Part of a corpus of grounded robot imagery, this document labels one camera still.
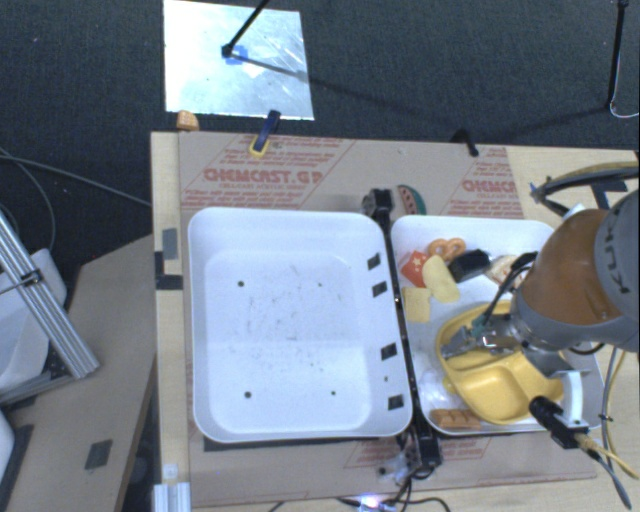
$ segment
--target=metal frame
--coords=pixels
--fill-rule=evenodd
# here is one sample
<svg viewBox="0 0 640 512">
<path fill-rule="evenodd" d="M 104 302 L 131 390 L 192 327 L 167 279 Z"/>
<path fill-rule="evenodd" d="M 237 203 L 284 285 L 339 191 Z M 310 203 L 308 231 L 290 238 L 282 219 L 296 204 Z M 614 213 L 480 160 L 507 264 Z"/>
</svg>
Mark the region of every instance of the metal frame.
<svg viewBox="0 0 640 512">
<path fill-rule="evenodd" d="M 71 377 L 81 379 L 95 371 L 100 366 L 98 360 L 54 298 L 40 270 L 1 211 L 0 265 L 9 277 L 12 288 L 18 290 L 40 327 L 49 337 Z M 28 395 L 58 386 L 67 380 L 47 379 L 43 374 L 4 393 L 0 396 L 0 403 L 5 403 L 5 400 L 13 402 L 16 397 L 26 398 Z"/>
</svg>

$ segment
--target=metal plate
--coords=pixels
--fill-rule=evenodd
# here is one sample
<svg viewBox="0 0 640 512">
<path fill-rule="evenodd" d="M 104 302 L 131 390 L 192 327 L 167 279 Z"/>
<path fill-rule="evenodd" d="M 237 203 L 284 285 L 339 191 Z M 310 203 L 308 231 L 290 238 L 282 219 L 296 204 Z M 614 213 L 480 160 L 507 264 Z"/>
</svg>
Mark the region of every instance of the metal plate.
<svg viewBox="0 0 640 512">
<path fill-rule="evenodd" d="M 300 14 L 263 10 L 225 59 L 253 9 L 165 0 L 165 87 L 169 112 L 313 120 Z"/>
</svg>

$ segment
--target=white tray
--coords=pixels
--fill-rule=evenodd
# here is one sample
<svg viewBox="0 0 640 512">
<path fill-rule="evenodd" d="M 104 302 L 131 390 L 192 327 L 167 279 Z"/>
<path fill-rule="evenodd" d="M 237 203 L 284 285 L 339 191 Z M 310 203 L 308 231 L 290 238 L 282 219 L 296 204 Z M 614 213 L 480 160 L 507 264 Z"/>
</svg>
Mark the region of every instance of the white tray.
<svg viewBox="0 0 640 512">
<path fill-rule="evenodd" d="M 377 437 L 407 427 L 393 289 L 371 219 L 209 208 L 189 224 L 189 254 L 193 407 L 207 437 Z"/>
<path fill-rule="evenodd" d="M 437 238 L 460 237 L 467 249 L 482 249 L 493 257 L 507 254 L 519 255 L 542 248 L 553 230 L 546 224 L 529 220 L 484 219 L 470 217 L 438 217 L 408 215 L 395 222 L 391 238 L 398 269 L 408 260 L 412 251 L 425 252 L 426 247 Z M 400 286 L 413 286 L 399 271 Z M 493 299 L 498 287 L 485 276 L 460 283 L 461 299 L 454 304 L 442 304 L 431 300 L 431 321 L 427 324 L 407 322 L 407 334 L 411 346 L 415 377 L 418 382 L 420 405 L 424 416 L 431 423 L 430 413 L 434 409 L 467 409 L 462 399 L 445 390 L 445 376 L 435 349 L 435 339 L 440 327 L 449 319 L 475 306 Z M 505 294 L 503 299 L 510 299 Z M 583 375 L 584 395 L 591 400 L 584 404 L 583 417 L 592 427 L 598 426 L 602 377 L 594 356 L 579 356 L 566 351 L 565 357 L 576 369 L 587 369 Z M 511 425 L 493 425 L 481 422 L 480 430 L 442 430 L 448 435 L 470 435 L 490 433 L 515 433 L 544 430 L 533 418 Z"/>
</svg>

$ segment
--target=black clip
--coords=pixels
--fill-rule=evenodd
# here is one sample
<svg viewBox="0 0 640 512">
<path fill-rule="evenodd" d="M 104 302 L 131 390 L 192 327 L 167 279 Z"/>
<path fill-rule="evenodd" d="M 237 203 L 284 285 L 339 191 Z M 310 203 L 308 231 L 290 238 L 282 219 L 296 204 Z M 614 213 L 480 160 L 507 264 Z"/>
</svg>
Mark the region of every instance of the black clip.
<svg viewBox="0 0 640 512">
<path fill-rule="evenodd" d="M 469 154 L 474 158 L 480 154 L 478 148 L 476 148 L 476 145 L 473 142 L 473 139 L 471 138 L 471 134 L 469 134 L 465 128 L 460 128 L 456 133 L 454 133 L 449 142 L 464 142 L 467 145 L 467 148 L 469 148 Z"/>
<path fill-rule="evenodd" d="M 42 274 L 40 273 L 40 269 L 32 270 L 28 274 L 25 274 L 25 275 L 20 277 L 20 280 L 22 281 L 21 284 L 23 284 L 24 286 L 31 286 L 31 285 L 34 285 L 34 284 L 38 284 L 43 279 L 44 278 L 42 277 Z"/>
</svg>

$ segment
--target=cardboard sheet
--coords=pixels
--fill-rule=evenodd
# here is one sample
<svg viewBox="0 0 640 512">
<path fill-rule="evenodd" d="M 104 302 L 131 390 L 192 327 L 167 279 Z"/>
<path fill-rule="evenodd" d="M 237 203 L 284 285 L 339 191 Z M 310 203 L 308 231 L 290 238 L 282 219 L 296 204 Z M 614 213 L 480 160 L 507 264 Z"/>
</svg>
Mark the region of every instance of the cardboard sheet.
<svg viewBox="0 0 640 512">
<path fill-rule="evenodd" d="M 181 232 L 207 206 L 358 211 L 372 188 L 390 188 L 405 213 L 399 185 L 415 189 L 435 215 L 522 218 L 509 150 L 479 146 L 473 158 L 463 145 L 276 136 L 264 158 L 249 155 L 253 136 L 188 133 L 179 137 Z M 184 264 L 187 389 L 190 369 L 188 248 Z M 378 469 L 397 455 L 395 439 L 283 443 L 277 446 L 207 442 L 189 415 L 192 503 L 196 508 L 393 493 Z M 594 466 L 560 450 L 547 433 L 446 439 L 444 464 L 417 489 L 480 487 L 592 478 Z"/>
</svg>

